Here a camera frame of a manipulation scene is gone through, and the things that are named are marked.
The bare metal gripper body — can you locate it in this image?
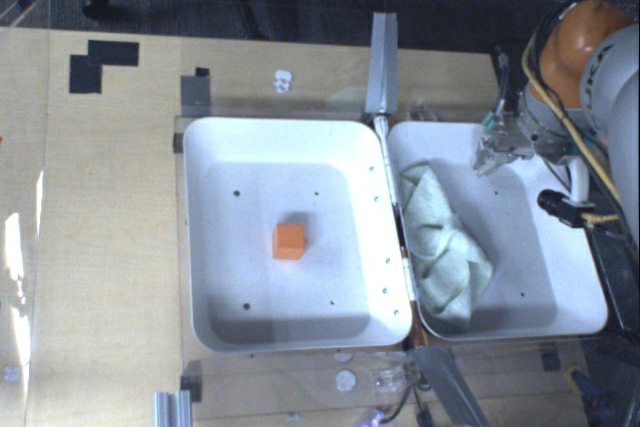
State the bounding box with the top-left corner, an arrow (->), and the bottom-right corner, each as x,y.
478,107 -> 569,164

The pale green cloth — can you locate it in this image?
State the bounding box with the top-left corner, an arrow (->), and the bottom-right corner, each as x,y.
398,163 -> 494,330

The white plastic tray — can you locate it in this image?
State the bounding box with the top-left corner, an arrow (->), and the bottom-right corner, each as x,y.
182,116 -> 414,354
387,120 -> 610,342

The orange cube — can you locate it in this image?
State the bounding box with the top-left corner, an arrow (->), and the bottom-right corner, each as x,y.
272,222 -> 307,261

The black cylinder on white bracket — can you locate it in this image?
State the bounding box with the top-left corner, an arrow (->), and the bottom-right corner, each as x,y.
537,154 -> 597,229

